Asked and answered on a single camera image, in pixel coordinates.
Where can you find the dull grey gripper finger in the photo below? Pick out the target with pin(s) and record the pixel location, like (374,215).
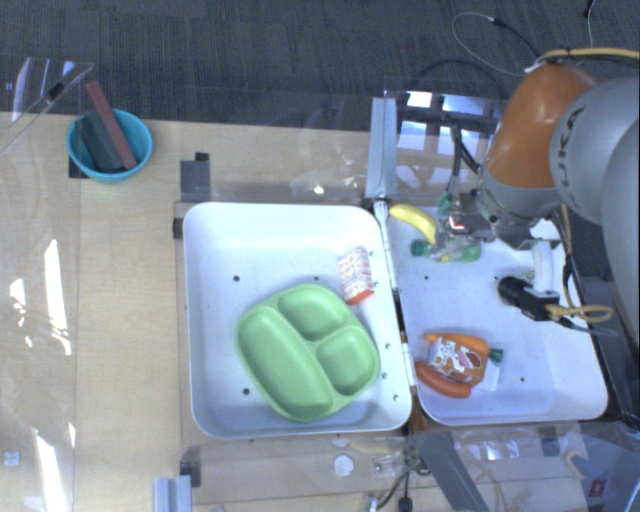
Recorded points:
(441,242)
(462,244)

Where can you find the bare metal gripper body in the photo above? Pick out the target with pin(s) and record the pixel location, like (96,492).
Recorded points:
(472,217)

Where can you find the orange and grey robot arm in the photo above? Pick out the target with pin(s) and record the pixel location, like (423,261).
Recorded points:
(575,150)

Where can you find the green plastic bottle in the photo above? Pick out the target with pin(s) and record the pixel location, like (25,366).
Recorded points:
(422,248)

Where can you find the yellow banana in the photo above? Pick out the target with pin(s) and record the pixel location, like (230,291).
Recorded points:
(417,217)

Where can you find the orange and white printed packet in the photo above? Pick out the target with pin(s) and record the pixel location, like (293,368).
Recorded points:
(356,272)

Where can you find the orange carrot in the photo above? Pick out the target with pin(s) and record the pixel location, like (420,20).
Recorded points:
(470,342)

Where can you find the red sausage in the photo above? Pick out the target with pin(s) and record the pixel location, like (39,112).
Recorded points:
(440,382)

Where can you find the white plastic tray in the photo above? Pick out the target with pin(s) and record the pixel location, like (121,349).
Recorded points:
(280,240)
(530,380)

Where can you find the green divided plate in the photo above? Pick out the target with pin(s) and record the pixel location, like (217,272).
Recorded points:
(300,350)

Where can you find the blue bowl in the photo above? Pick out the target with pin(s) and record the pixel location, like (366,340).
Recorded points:
(137,135)

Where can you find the dark green block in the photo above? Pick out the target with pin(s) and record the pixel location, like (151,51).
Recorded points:
(100,145)

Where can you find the black cylinder on white bracket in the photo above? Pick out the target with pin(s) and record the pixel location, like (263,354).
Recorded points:
(530,297)

